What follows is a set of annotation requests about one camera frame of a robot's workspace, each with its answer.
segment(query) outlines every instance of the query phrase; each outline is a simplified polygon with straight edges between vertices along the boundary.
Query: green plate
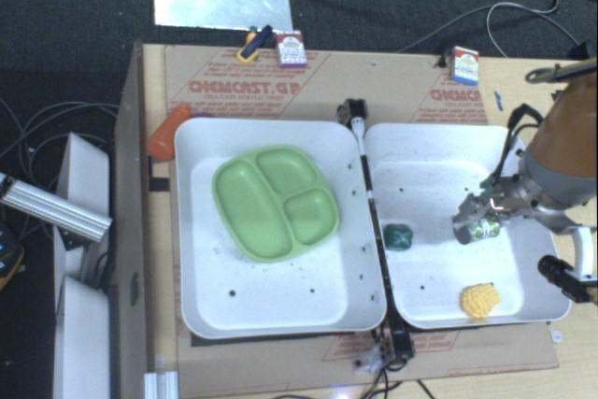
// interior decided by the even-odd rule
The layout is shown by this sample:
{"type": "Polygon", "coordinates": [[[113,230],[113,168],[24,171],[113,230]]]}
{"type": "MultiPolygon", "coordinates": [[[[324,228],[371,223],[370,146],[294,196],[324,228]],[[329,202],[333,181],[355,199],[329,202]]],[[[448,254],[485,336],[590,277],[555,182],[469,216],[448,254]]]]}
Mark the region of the green plate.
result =
{"type": "Polygon", "coordinates": [[[212,192],[229,233],[255,261],[291,258],[338,228],[335,198],[318,167],[295,147],[235,157],[215,173],[212,192]]]}

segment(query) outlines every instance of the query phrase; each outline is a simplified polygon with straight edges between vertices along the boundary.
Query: yellow sponge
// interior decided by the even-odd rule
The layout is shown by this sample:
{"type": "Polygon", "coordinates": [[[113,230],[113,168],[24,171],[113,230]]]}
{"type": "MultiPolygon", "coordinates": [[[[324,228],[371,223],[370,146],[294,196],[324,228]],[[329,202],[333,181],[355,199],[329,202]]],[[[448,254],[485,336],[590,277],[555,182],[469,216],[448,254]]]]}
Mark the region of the yellow sponge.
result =
{"type": "Polygon", "coordinates": [[[461,293],[462,310],[478,319],[486,318],[500,301],[501,297],[491,283],[470,286],[461,293]]]}

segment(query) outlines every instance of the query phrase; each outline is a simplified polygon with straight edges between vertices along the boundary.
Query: white plastic tray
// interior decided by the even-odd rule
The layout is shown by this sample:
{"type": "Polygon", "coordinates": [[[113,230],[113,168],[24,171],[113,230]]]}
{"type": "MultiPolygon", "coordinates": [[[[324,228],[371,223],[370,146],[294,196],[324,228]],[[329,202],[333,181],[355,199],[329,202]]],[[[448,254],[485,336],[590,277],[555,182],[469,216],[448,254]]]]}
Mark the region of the white plastic tray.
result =
{"type": "MultiPolygon", "coordinates": [[[[502,127],[426,124],[377,124],[366,134],[380,224],[405,223],[414,232],[411,248],[388,250],[387,259],[397,309],[416,327],[551,321],[569,310],[537,270],[542,256],[556,256],[539,223],[515,218],[498,237],[466,246],[452,232],[459,204],[498,164],[505,135],[502,127]],[[474,320],[461,310],[460,294],[484,282],[502,300],[486,320],[474,320]]],[[[518,159],[509,155],[505,175],[516,173],[518,159]]]]}
{"type": "Polygon", "coordinates": [[[323,121],[192,119],[176,135],[182,313],[202,337],[366,331],[386,314],[373,226],[353,134],[323,121]],[[237,155],[303,150],[338,204],[336,234],[292,259],[263,264],[229,236],[212,177],[237,155]]]}

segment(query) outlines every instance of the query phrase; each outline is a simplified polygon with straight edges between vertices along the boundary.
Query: black floor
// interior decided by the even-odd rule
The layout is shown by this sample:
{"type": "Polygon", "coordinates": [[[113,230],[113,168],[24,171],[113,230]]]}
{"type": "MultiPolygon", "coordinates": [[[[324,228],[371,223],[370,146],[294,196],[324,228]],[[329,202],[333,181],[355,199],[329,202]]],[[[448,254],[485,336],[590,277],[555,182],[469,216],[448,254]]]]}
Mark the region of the black floor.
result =
{"type": "MultiPolygon", "coordinates": [[[[311,50],[398,51],[476,7],[515,2],[549,9],[553,0],[291,0],[295,28],[311,50]]],[[[146,42],[241,45],[236,32],[156,27],[153,0],[0,0],[0,98],[26,123],[38,110],[65,101],[117,104],[136,39],[146,42]]],[[[561,0],[549,16],[579,42],[596,46],[596,1],[561,0]]],[[[454,23],[410,52],[442,53],[454,44],[498,56],[485,25],[487,10],[454,23]]],[[[566,58],[574,42],[547,21],[498,9],[493,32],[509,56],[566,58]]],[[[69,130],[99,135],[110,151],[112,122],[97,111],[53,121],[31,136],[35,148],[69,130]]],[[[0,153],[19,135],[0,107],[0,153]]],[[[40,152],[36,179],[48,185],[60,167],[61,143],[40,152]]],[[[0,172],[27,179],[13,149],[0,172]]],[[[7,212],[17,234],[23,217],[7,212]]],[[[25,270],[0,292],[0,399],[51,396],[54,334],[50,241],[41,231],[23,239],[25,270]]]]}

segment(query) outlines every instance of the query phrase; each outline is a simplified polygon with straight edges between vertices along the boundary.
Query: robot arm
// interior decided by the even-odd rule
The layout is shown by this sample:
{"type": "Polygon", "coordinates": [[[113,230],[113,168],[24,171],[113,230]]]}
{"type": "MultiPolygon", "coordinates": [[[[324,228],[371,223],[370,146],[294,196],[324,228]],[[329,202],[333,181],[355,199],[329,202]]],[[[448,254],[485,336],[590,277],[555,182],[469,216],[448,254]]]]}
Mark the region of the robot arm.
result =
{"type": "Polygon", "coordinates": [[[526,77],[531,83],[570,83],[545,119],[533,108],[522,105],[511,114],[503,156],[494,172],[483,181],[481,195],[469,194],[453,217],[453,230],[463,244],[492,236],[496,225],[513,216],[531,218],[555,234],[570,233],[576,241],[576,267],[556,258],[543,258],[540,272],[578,302],[596,301],[596,277],[580,259],[593,260],[584,227],[565,214],[596,196],[596,58],[568,67],[541,69],[526,77]],[[502,176],[506,155],[512,150],[518,124],[526,115],[535,120],[538,131],[526,151],[519,151],[519,171],[502,176]]]}

